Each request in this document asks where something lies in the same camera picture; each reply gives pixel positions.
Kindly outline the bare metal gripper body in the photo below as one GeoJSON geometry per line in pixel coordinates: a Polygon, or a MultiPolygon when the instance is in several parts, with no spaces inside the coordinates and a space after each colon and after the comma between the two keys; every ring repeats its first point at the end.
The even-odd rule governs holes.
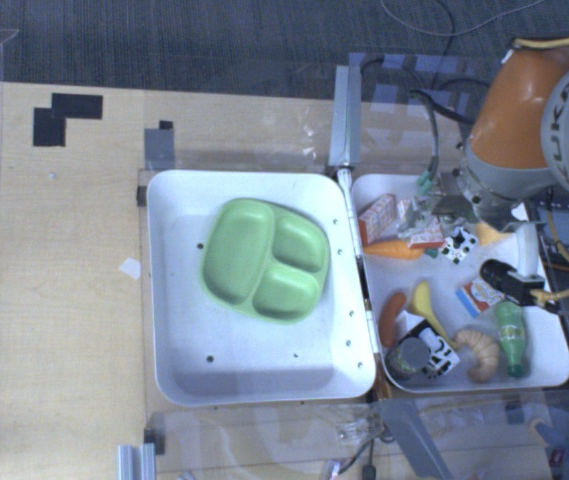
{"type": "Polygon", "coordinates": [[[460,191],[452,172],[437,175],[430,192],[430,211],[449,220],[478,221],[470,201],[460,191]]]}

